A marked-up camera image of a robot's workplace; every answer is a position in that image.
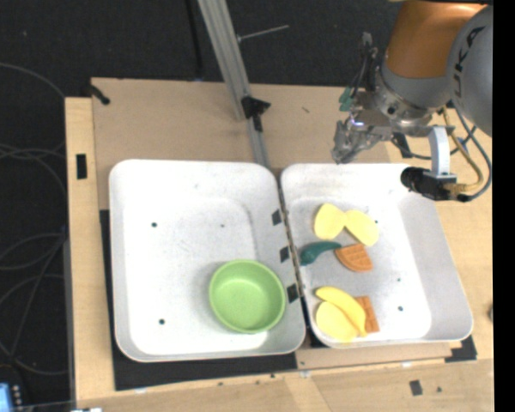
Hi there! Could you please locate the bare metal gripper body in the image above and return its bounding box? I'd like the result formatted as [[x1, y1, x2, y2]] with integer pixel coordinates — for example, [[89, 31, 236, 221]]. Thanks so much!
[[346, 87, 435, 148]]

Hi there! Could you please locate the yellow toy potato slice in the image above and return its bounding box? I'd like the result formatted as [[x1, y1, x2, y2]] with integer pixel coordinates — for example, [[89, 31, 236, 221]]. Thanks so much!
[[315, 300, 360, 342], [344, 209, 379, 247], [315, 286, 368, 338], [312, 203, 348, 239]]

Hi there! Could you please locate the orange toy waffle quarter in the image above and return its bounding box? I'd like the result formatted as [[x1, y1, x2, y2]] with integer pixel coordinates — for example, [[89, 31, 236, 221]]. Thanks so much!
[[334, 243, 374, 273]]

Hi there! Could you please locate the thin black and white rod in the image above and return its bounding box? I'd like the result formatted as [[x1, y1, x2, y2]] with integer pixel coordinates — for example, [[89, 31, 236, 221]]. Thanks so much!
[[277, 181, 305, 306]]

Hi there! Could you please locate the teal toy pepper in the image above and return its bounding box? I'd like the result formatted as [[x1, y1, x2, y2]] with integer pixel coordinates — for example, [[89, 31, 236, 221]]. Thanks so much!
[[299, 241, 342, 267]]

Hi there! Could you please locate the white plastic tray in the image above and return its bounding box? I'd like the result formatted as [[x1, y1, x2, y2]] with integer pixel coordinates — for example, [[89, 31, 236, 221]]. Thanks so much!
[[279, 162, 475, 350], [108, 158, 307, 363]]

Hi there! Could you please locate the orange rectangular toy biscuit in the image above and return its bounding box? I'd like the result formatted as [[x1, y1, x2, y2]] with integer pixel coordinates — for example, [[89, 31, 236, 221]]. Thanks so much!
[[354, 296, 381, 334]]

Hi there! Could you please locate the brown cardboard board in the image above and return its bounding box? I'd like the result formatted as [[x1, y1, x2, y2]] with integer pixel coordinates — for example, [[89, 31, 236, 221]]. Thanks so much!
[[89, 77, 458, 371]]

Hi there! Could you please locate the green bowl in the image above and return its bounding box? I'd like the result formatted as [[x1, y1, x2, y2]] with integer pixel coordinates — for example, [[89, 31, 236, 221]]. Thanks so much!
[[208, 258, 288, 335]]

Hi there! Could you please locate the black cylinder on white bracket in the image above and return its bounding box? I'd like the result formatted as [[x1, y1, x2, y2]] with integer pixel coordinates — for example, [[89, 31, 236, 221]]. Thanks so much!
[[400, 125, 458, 202]]

